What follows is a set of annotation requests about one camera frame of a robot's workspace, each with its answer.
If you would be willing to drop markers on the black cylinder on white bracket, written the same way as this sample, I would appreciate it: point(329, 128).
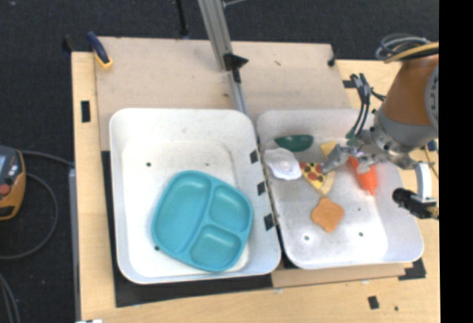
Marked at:
point(410, 201)

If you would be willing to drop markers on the blue divided plate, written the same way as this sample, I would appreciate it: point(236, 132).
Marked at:
point(201, 220)

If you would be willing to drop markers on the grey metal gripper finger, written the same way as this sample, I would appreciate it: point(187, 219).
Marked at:
point(335, 159)
point(365, 165)

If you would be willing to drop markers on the orange carrot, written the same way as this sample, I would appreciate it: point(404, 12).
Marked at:
point(367, 181)

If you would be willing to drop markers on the white plastic tray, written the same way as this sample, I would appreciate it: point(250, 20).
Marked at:
point(351, 240)
point(140, 203)

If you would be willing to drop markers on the green bowl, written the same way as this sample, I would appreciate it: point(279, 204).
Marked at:
point(295, 142)

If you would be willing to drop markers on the brown flat board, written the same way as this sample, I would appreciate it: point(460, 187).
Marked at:
point(166, 77)

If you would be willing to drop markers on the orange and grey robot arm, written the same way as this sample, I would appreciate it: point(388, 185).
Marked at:
point(406, 100)

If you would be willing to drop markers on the yellow cheese wedge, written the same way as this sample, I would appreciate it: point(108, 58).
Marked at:
point(327, 148)

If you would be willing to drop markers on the brown biscuit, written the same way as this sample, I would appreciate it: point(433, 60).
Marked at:
point(327, 215)

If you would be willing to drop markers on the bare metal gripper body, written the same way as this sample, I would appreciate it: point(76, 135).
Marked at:
point(393, 155)

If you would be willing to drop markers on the pizza slice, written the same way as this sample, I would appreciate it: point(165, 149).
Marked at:
point(316, 177)

